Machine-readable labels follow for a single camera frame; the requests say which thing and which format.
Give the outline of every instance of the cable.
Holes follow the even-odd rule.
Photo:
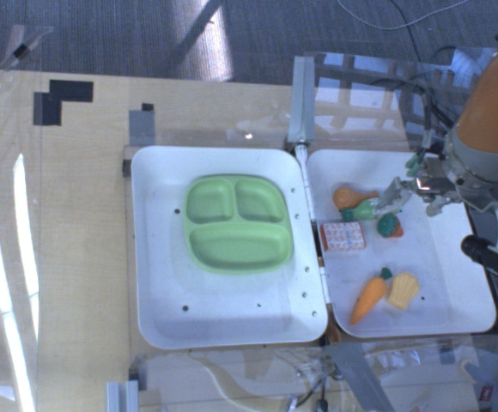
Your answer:
[[[444,8],[439,8],[439,9],[433,10],[432,12],[428,12],[427,14],[425,14],[425,15],[423,15],[423,16],[421,16],[413,21],[406,22],[405,24],[402,24],[399,26],[391,26],[391,27],[379,26],[379,25],[370,23],[369,21],[363,20],[361,17],[354,14],[350,9],[348,9],[346,6],[344,6],[343,3],[341,2],[341,0],[337,0],[337,3],[341,8],[344,9],[345,12],[347,12],[349,15],[356,18],[360,23],[363,23],[366,26],[373,27],[373,28],[379,29],[381,31],[397,31],[399,29],[404,29],[405,27],[408,27],[408,26],[413,26],[414,24],[417,24],[417,23],[429,18],[432,15],[439,14],[440,12],[444,12],[444,11],[449,10],[449,9],[457,8],[458,6],[461,6],[462,4],[468,3],[469,1],[470,0],[461,0],[460,2],[451,4],[451,5],[446,6]]]

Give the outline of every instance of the orange toy vegetable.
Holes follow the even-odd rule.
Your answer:
[[[380,298],[386,294],[386,290],[388,289],[386,280],[390,277],[392,277],[391,271],[387,267],[383,267],[380,271],[380,276],[369,280],[355,303],[354,311],[350,318],[351,325],[357,324],[379,302]]]

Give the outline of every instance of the small box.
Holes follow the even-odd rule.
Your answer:
[[[319,234],[325,251],[356,251],[366,246],[358,221],[324,223]]]

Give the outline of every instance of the green plate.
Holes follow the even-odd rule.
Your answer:
[[[283,194],[260,177],[204,177],[185,198],[185,239],[192,259],[218,273],[277,269],[293,254]]]

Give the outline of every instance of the gray carpet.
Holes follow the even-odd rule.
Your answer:
[[[388,0],[343,0],[371,22],[403,22]],[[460,0],[395,0],[413,20]],[[289,84],[293,57],[344,52],[415,60],[408,29],[364,26],[335,0],[0,0],[0,61],[13,25],[50,26],[44,71]],[[425,61],[443,46],[495,46],[498,0],[472,0],[410,28]]]

